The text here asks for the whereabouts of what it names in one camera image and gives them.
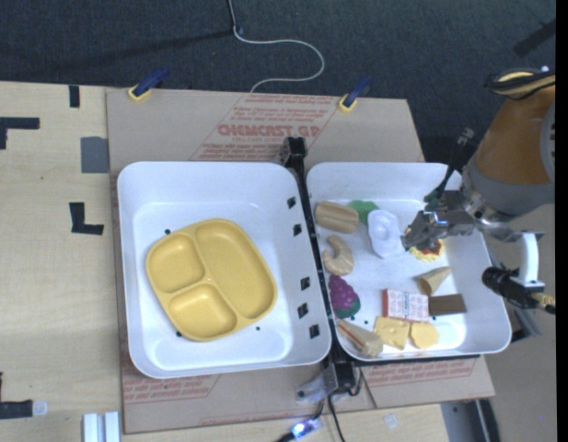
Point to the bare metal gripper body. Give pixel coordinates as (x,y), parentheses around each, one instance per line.
(456,224)

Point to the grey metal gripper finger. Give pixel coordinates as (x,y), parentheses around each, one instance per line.
(411,240)
(421,220)

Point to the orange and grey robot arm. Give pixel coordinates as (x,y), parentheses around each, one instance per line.
(509,145)

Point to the yellow and red pizza slice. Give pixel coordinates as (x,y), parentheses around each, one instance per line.
(428,252)

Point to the white fried egg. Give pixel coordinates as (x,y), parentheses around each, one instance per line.
(385,235)

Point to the tan ice cream cone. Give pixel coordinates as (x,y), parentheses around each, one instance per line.
(433,280)

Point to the green broccoli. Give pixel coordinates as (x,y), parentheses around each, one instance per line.
(364,207)

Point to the red and white carton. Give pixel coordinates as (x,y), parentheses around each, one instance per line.
(403,304)

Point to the brown chocolate bar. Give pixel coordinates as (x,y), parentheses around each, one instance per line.
(447,305)

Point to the tan croissant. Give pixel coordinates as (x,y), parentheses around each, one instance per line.
(339,258)

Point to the tan hot dog bun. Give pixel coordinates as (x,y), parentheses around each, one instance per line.
(336,217)

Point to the white plastic tray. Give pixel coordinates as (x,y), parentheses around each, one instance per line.
(477,302)
(210,187)

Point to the purple grapes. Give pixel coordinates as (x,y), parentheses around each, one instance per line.
(342,295)

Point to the yellow cheese wedge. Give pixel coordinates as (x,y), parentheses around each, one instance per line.
(391,332)

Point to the thin black rod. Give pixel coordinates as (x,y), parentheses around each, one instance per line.
(316,251)

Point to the yellow round biscuit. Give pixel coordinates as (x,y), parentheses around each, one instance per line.
(424,335)

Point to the tan sandwich wedge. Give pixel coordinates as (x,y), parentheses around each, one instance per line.
(362,336)

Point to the yellow divided plate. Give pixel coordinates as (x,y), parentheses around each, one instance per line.
(228,251)

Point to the brown cardboard board red print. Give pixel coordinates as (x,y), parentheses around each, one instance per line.
(182,127)

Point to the black cylinder on white bracket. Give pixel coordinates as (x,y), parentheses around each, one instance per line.
(511,284)

